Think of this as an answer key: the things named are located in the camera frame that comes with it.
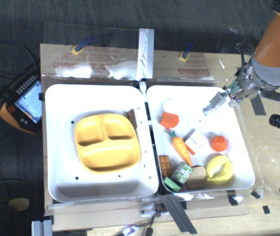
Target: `yellow divided plate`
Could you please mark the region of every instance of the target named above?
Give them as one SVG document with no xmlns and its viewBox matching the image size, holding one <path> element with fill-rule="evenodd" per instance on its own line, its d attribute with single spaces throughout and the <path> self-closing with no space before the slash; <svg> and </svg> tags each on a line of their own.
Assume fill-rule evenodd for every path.
<svg viewBox="0 0 280 236">
<path fill-rule="evenodd" d="M 81 119 L 75 128 L 81 163 L 95 173 L 108 173 L 136 165 L 141 159 L 137 134 L 120 114 L 102 114 Z"/>
</svg>

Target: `banana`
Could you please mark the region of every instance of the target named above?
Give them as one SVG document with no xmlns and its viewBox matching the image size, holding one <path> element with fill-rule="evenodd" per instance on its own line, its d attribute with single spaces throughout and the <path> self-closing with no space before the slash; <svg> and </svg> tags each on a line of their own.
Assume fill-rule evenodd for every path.
<svg viewBox="0 0 280 236">
<path fill-rule="evenodd" d="M 224 168 L 220 174 L 213 176 L 217 167 L 224 164 Z M 207 181 L 220 185 L 229 181 L 234 174 L 234 167 L 227 156 L 219 155 L 214 157 L 207 165 Z"/>
</svg>

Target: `dark floor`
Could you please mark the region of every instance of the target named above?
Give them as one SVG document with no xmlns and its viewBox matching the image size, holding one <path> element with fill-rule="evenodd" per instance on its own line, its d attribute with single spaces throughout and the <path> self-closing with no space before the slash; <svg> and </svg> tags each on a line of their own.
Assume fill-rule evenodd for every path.
<svg viewBox="0 0 280 236">
<path fill-rule="evenodd" d="M 40 59 L 47 22 L 137 30 L 155 30 L 155 49 L 248 53 L 274 17 L 273 0 L 0 0 L 0 40 L 26 47 Z M 15 44 L 0 43 L 0 91 L 31 64 Z M 19 131 L 0 118 L 0 236 L 31 235 L 30 223 L 43 216 L 42 134 Z M 10 211 L 8 201 L 25 197 L 28 210 Z"/>
</svg>

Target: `carrot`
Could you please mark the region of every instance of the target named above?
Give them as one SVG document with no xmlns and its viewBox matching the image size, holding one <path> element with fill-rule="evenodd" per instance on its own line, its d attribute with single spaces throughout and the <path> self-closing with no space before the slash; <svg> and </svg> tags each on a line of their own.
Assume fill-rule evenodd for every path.
<svg viewBox="0 0 280 236">
<path fill-rule="evenodd" d="M 177 153 L 184 159 L 184 161 L 189 165 L 193 166 L 192 160 L 190 158 L 189 152 L 182 138 L 175 135 L 174 131 L 170 131 L 170 136 L 173 137 L 172 144 L 177 151 Z"/>
</svg>

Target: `blue clamp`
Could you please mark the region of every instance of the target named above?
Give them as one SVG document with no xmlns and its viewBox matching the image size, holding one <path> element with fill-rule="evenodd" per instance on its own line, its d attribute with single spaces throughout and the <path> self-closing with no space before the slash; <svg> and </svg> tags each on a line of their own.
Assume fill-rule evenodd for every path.
<svg viewBox="0 0 280 236">
<path fill-rule="evenodd" d="M 94 37 L 89 36 L 82 40 L 78 45 L 72 48 L 72 53 L 78 55 L 80 52 L 84 50 L 84 47 L 89 45 L 94 40 Z"/>
<path fill-rule="evenodd" d="M 188 54 L 189 54 L 193 44 L 194 43 L 192 41 L 188 43 L 188 45 L 186 46 L 186 49 L 181 53 L 181 55 L 179 57 L 181 61 L 186 61 L 187 60 Z"/>
</svg>

